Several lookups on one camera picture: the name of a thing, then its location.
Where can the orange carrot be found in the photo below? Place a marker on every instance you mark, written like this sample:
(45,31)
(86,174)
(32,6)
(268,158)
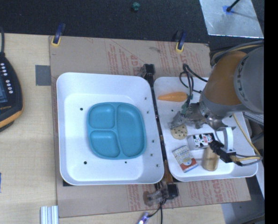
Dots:
(172,96)

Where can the green broccoli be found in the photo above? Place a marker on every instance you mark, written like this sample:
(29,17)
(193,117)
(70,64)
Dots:
(135,6)

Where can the brown cardboard board red print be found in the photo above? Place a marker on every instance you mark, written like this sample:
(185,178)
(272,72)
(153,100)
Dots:
(94,55)

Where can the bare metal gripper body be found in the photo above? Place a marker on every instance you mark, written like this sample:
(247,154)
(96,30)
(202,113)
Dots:
(194,113)

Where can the tan chocolate chip biscuit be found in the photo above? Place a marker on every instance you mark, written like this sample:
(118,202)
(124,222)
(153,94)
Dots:
(179,132)

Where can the brown bread loaf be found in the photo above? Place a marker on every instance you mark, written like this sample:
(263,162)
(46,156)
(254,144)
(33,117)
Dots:
(210,160)

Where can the thin black and white rod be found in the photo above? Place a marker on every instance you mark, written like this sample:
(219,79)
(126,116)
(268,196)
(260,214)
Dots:
(158,118)

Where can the black cylinder on white bracket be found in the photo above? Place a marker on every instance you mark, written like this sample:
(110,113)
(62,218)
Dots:
(224,151)

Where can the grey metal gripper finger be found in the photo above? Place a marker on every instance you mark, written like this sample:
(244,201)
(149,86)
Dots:
(181,116)
(175,123)

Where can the blue divided plate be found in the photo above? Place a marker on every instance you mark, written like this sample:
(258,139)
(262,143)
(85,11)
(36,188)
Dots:
(116,130)

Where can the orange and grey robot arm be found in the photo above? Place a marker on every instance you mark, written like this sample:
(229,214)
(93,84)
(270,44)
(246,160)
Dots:
(225,83)

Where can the white cow print carton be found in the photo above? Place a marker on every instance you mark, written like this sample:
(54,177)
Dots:
(200,141)

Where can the yellow and red packet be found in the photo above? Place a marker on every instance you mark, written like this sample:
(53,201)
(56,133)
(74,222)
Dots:
(185,158)

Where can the white plastic tray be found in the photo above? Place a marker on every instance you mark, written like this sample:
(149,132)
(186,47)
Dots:
(225,171)
(78,125)

